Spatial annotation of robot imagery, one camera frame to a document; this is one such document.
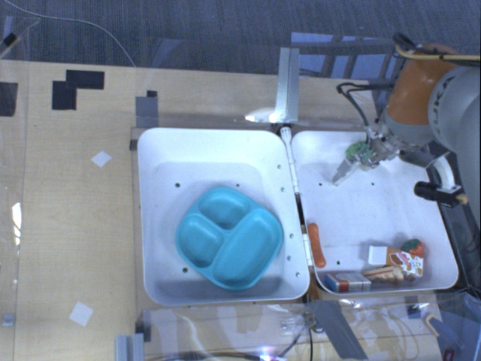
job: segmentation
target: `white paper square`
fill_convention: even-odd
[[[92,162],[94,162],[98,167],[104,167],[104,165],[111,159],[112,156],[107,154],[105,151],[101,151],[92,158]]]
[[[86,326],[92,315],[93,309],[82,302],[77,302],[74,310],[70,314],[70,319],[79,325]]]

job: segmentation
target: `dark floor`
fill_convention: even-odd
[[[138,66],[276,73],[292,32],[419,41],[479,52],[481,0],[10,0],[110,30]],[[0,1],[0,16],[26,16]],[[105,33],[44,19],[32,29],[32,60],[128,65]]]

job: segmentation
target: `metal bracket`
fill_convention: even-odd
[[[291,123],[298,120],[299,110],[299,49],[281,48],[277,99],[272,123]]]
[[[144,335],[118,335],[115,338],[115,361],[144,361]]]

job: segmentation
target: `blue tray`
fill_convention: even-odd
[[[177,229],[180,256],[226,290],[256,284],[283,243],[283,228],[266,208],[228,187],[215,187],[187,211]]]

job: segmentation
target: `wooden surface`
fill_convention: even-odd
[[[0,71],[6,63],[0,62]],[[210,115],[242,119],[274,106],[277,77],[46,63],[8,68],[24,68],[28,73],[17,77],[29,88],[14,359],[113,360],[115,336],[133,334],[136,320],[129,151],[135,96],[158,91],[163,119],[190,117],[192,124]],[[79,89],[76,111],[52,111],[52,81],[65,80],[66,69],[105,71],[105,87]],[[359,124],[357,113],[335,92],[337,83],[301,79],[301,116]],[[363,107],[375,116],[369,100]],[[15,127],[15,120],[8,121],[0,123],[4,137]],[[103,168],[91,161],[100,151],[112,156]],[[77,302],[93,309],[85,327],[69,320]],[[242,314],[231,319],[242,320]],[[12,330],[0,332],[0,338],[6,349],[1,359],[9,361]],[[317,351],[333,357],[323,341]],[[368,341],[374,351],[375,340]],[[305,346],[296,351],[305,354]]]

